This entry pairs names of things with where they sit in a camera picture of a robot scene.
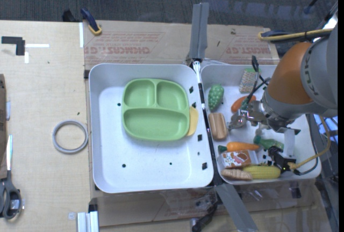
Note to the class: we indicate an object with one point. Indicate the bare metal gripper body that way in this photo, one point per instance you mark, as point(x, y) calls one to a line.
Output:
point(258, 112)

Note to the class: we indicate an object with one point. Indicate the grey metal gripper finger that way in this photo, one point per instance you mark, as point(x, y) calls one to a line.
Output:
point(243, 112)
point(236, 122)

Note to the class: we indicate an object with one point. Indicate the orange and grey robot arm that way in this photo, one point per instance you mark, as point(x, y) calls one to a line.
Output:
point(295, 78)

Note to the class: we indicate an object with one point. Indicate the orange toy carrot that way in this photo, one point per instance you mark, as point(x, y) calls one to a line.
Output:
point(237, 104)

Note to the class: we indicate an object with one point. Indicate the tan toy bread bun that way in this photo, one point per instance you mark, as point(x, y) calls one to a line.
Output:
point(218, 126)

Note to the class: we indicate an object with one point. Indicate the orange carrot with green top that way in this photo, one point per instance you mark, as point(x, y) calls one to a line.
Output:
point(242, 146)

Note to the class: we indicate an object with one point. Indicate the green plastic bottle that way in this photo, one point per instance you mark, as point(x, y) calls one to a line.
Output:
point(267, 142)

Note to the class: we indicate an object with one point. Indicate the green toy grapes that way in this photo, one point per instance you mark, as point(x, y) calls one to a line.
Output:
point(215, 96)

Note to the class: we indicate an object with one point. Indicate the colourful patterned carton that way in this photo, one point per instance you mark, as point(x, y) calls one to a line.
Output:
point(246, 80)

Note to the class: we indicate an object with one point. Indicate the orange printed packet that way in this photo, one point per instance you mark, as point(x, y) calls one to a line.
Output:
point(236, 159)

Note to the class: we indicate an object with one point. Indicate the yellow flat toy piece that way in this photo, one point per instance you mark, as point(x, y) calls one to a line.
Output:
point(194, 119)

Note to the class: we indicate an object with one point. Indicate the white and black carton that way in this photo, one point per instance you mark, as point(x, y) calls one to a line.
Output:
point(264, 158)

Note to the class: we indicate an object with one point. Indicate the white plastic tray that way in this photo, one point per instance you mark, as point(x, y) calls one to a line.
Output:
point(150, 166)
point(301, 134)

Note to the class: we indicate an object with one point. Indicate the tan toy croissant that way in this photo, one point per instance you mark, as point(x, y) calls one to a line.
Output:
point(236, 174)

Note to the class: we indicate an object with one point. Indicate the yellow toy corn cob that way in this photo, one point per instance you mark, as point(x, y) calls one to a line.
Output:
point(262, 172)

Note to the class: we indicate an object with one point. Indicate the green divided plate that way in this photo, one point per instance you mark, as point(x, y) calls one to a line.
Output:
point(154, 120)

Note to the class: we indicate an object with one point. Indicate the brown cardboard board red print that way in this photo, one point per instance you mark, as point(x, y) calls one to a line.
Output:
point(129, 45)

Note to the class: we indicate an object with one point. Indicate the white tape roll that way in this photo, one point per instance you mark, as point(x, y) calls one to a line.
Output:
point(55, 142)

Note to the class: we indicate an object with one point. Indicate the black cylinder on white bracket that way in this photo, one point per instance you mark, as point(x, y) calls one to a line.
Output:
point(280, 159)

